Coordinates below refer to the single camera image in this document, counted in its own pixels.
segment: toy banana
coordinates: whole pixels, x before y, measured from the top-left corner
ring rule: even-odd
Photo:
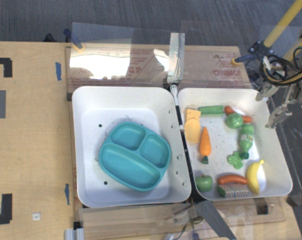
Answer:
[[[249,168],[247,169],[246,177],[248,179],[248,186],[252,190],[252,192],[259,194],[260,186],[258,182],[258,170],[260,165],[262,165],[265,161],[261,159],[259,162],[253,162],[250,164]]]

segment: green bottle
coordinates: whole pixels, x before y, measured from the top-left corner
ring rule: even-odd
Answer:
[[[240,149],[241,149],[240,157],[242,159],[249,158],[249,150],[253,145],[254,132],[255,129],[251,124],[245,123],[244,125],[242,125],[241,133],[240,133]]]

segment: gray floor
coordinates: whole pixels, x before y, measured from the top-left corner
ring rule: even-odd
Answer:
[[[246,54],[255,41],[268,36],[294,1],[0,0],[0,41],[41,42],[51,33],[64,42],[63,30],[79,22],[184,32],[187,45],[238,46]],[[272,48],[283,56],[301,33],[302,10]],[[281,98],[277,93],[275,103]],[[277,131],[294,180],[292,200],[302,233],[302,108],[289,108],[293,116]]]

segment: black tape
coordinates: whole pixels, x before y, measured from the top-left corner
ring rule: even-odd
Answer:
[[[10,58],[0,58],[0,65],[3,65],[3,77],[12,77],[12,60]]]
[[[0,225],[12,220],[12,194],[2,194]]]

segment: wooden surface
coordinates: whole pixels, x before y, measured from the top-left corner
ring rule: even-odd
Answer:
[[[0,225],[0,239],[63,239],[64,230],[73,227],[67,46],[0,42],[0,57],[13,62],[12,78],[4,78],[0,66],[0,90],[6,90],[6,118],[0,119],[0,207],[2,194],[13,195],[12,220]],[[61,81],[57,80],[56,62],[61,64]],[[301,239],[292,208],[283,198],[281,207],[284,220],[243,225],[248,219],[243,216],[231,230],[238,239]],[[41,220],[33,221],[36,212],[41,213]],[[216,237],[208,228],[198,233],[203,238]],[[156,240],[153,236],[130,239]]]

